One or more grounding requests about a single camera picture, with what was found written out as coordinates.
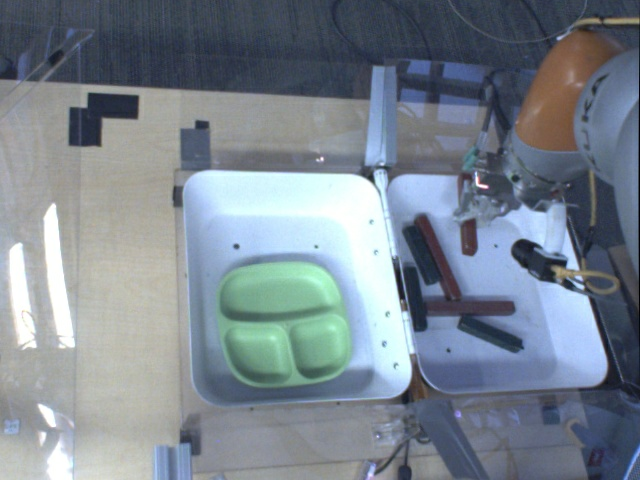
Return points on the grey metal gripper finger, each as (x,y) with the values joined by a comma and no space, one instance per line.
(467,207)
(495,211)

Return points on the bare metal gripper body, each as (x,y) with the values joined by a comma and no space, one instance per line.
(500,180)

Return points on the brown bar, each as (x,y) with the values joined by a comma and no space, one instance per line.
(469,240)
(440,260)
(480,308)

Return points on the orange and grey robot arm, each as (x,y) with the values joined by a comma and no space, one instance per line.
(560,98)

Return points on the dark green bar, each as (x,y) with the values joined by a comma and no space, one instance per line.
(490,334)
(415,300)
(421,255)

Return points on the white plastic tray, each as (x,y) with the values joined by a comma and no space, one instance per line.
(280,208)
(550,348)

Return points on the green divided plate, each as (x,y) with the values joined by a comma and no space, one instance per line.
(280,308)

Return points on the black cylinder on white bracket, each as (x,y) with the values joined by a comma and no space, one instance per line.
(531,257)

